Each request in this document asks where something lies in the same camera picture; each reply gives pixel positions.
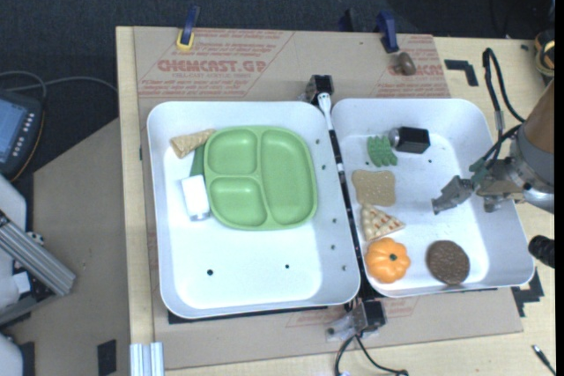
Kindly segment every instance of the orange pumpkin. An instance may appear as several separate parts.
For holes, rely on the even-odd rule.
[[[412,264],[407,249],[390,237],[373,241],[364,256],[370,275],[384,284],[391,284],[405,276]]]

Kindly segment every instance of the round brown disc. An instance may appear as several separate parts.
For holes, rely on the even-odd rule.
[[[460,284],[470,273],[468,254],[454,241],[439,240],[427,250],[431,274],[447,285]]]

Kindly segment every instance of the electronic device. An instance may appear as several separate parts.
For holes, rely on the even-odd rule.
[[[0,174],[6,178],[17,174],[32,156],[42,115],[37,99],[0,90]]]

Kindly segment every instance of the green gummy bear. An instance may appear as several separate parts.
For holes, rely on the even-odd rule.
[[[370,136],[367,147],[368,156],[376,166],[397,165],[397,157],[392,152],[390,140],[386,136]]]

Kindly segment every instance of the blue clamp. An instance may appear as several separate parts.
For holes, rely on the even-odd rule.
[[[189,51],[192,48],[192,44],[194,44],[194,27],[199,15],[200,7],[192,5],[188,10],[188,17],[186,18],[184,28],[178,33],[178,38],[176,38],[176,47],[183,52]]]
[[[391,54],[399,50],[396,39],[396,22],[389,11],[382,10],[378,13],[378,16],[376,16],[375,31],[384,33],[380,41],[386,49],[386,52]]]

